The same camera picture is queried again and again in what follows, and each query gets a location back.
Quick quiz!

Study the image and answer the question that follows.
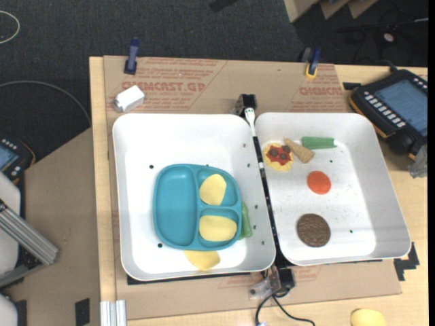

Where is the white plastic tray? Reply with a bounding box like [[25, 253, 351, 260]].
[[111, 113, 277, 281], [254, 111, 412, 266]]

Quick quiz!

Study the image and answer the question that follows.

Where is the yellow potato chip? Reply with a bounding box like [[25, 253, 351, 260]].
[[198, 173, 228, 206], [184, 249, 221, 271], [198, 215, 238, 242]]

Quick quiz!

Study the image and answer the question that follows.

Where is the black and white thin rod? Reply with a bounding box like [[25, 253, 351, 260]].
[[244, 108, 283, 266]]

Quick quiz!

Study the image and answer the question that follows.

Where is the pizza slice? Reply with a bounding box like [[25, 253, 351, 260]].
[[262, 141, 294, 173]]

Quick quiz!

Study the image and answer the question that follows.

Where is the brown cardboard board red print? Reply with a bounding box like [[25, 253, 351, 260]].
[[103, 55, 403, 321]]

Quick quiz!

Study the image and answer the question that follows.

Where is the blue divided plate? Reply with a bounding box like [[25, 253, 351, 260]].
[[152, 163, 244, 251]]

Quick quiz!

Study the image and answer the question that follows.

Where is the green bean pod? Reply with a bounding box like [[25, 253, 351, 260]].
[[237, 201, 254, 241]]

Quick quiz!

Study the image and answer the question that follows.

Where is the tan ice cream cone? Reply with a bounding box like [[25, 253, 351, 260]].
[[283, 137, 315, 164]]

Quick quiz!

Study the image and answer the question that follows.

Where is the green celery stick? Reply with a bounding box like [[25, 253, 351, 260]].
[[300, 136, 338, 149]]

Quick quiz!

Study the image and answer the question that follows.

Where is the white small carton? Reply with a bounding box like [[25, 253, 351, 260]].
[[112, 85, 146, 113]]

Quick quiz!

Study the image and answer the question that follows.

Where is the orange round slice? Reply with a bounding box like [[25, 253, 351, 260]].
[[307, 170, 332, 195]]

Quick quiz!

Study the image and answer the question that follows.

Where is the brown round biscuit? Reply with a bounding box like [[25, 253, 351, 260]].
[[296, 213, 332, 248]]

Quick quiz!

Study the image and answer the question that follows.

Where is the yellow round object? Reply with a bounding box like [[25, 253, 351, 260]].
[[350, 308, 387, 326]]

